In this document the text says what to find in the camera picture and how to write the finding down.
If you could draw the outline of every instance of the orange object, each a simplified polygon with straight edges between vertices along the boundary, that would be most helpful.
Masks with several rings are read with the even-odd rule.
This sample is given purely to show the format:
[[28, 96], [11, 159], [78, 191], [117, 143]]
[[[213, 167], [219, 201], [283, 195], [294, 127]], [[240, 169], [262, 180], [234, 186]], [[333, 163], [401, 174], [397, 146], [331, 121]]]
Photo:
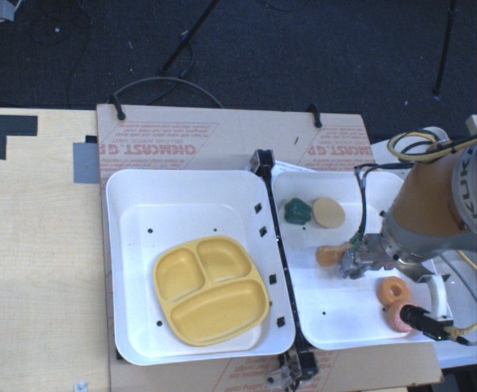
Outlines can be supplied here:
[[387, 308], [396, 301], [406, 301], [409, 299], [409, 287], [396, 276], [390, 276], [381, 281], [378, 286], [378, 300]]
[[347, 250], [349, 247], [349, 243], [340, 245], [338, 247], [330, 245], [318, 247], [315, 255], [317, 262], [324, 267], [331, 267], [342, 258], [342, 254], [344, 254], [345, 250]]
[[390, 306], [390, 308], [387, 310], [387, 318], [389, 320], [389, 323], [391, 324], [391, 327], [395, 329], [396, 331], [400, 332], [410, 332], [413, 330], [413, 328], [409, 325], [406, 324], [401, 318], [400, 318], [400, 311], [405, 305], [414, 305], [410, 301], [396, 301], [393, 305]]

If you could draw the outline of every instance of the black tape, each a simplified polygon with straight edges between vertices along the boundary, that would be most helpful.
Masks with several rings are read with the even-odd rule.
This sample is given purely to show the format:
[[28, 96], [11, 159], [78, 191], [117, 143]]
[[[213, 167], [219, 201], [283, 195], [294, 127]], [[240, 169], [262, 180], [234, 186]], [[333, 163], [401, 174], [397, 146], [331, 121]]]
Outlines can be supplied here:
[[7, 159], [7, 136], [36, 136], [37, 116], [0, 114], [0, 160]]
[[84, 138], [84, 142], [88, 144], [96, 144], [97, 143], [97, 135], [86, 135]]

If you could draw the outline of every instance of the yellow plate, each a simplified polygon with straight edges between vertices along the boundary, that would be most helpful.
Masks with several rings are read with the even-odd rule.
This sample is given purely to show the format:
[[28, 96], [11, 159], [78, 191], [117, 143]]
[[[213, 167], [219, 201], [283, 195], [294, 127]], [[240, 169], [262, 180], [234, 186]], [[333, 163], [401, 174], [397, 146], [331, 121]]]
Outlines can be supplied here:
[[174, 333], [190, 345], [228, 340], [261, 323], [270, 300], [243, 246], [214, 236], [164, 252], [153, 270], [154, 286]]

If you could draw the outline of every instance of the dark carpet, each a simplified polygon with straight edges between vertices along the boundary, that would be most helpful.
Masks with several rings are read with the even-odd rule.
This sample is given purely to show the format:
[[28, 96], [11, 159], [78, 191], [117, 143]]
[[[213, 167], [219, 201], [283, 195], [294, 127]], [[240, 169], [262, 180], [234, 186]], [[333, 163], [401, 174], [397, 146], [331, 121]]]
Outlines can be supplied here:
[[[361, 114], [372, 143], [428, 126], [468, 135], [477, 0], [212, 1], [24, 0], [0, 23], [0, 106], [94, 109], [115, 92], [124, 105], [315, 104]], [[183, 81], [133, 84], [158, 76]]]

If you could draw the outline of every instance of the black clip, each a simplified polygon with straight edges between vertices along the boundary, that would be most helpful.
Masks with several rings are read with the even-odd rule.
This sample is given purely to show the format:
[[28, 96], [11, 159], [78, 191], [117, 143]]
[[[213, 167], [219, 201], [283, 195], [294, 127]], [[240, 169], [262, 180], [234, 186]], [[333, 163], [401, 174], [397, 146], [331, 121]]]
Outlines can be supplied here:
[[126, 114], [123, 112], [121, 102], [115, 93], [109, 97], [109, 102], [110, 104], [114, 105], [115, 109], [117, 110], [117, 119], [119, 121], [123, 121], [124, 119], [126, 119]]
[[311, 103], [311, 105], [308, 106], [306, 112], [313, 114], [314, 126], [320, 129], [322, 127], [322, 122], [320, 122], [320, 112], [317, 105], [315, 103]]

